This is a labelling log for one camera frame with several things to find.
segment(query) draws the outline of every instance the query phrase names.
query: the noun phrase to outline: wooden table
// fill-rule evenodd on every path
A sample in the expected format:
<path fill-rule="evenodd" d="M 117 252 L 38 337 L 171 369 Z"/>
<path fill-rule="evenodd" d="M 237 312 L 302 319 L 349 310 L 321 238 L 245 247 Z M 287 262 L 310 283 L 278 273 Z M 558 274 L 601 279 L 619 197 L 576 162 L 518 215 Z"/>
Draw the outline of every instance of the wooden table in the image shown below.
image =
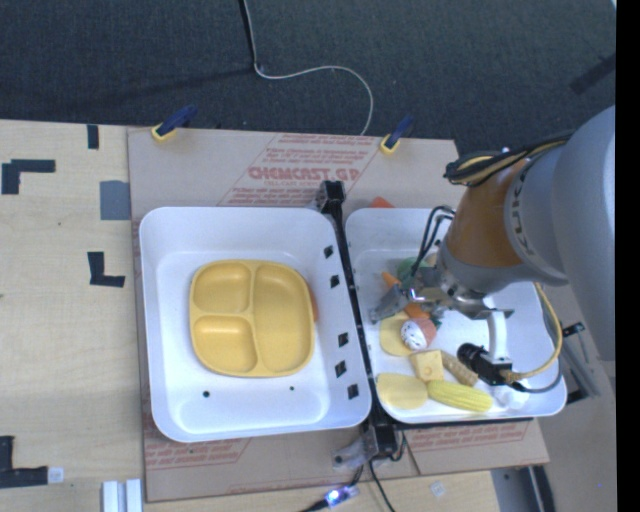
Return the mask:
<path fill-rule="evenodd" d="M 62 483 L 0 490 L 0 510 L 99 510 L 101 483 L 144 478 L 129 220 L 101 220 L 100 183 L 128 182 L 126 128 L 0 121 L 0 162 L 55 160 L 0 195 L 0 435 L 13 467 L 57 466 Z M 89 252 L 123 287 L 90 285 Z M 432 488 L 438 482 L 444 494 Z M 375 484 L 341 510 L 386 510 Z M 387 480 L 396 510 L 496 512 L 488 471 Z M 145 504 L 164 510 L 300 510 L 317 488 Z"/>

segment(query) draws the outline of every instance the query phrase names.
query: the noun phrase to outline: cardboard sheet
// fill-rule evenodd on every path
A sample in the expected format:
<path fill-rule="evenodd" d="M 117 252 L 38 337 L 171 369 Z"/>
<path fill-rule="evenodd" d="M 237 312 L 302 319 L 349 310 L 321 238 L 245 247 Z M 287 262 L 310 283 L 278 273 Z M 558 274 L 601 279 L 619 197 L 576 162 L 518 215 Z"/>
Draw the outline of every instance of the cardboard sheet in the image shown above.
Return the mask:
<path fill-rule="evenodd" d="M 171 441 L 149 408 L 138 226 L 162 206 L 299 206 L 324 180 L 343 181 L 345 218 L 378 196 L 397 207 L 455 206 L 462 190 L 442 174 L 457 158 L 452 141 L 401 141 L 393 155 L 376 137 L 178 130 L 164 143 L 149 129 L 128 132 L 137 322 L 144 407 L 147 500 L 237 494 L 348 482 L 331 452 L 358 428 L 206 443 Z M 537 422 L 435 427 L 407 432 L 411 457 L 381 468 L 381 478 L 544 463 Z"/>

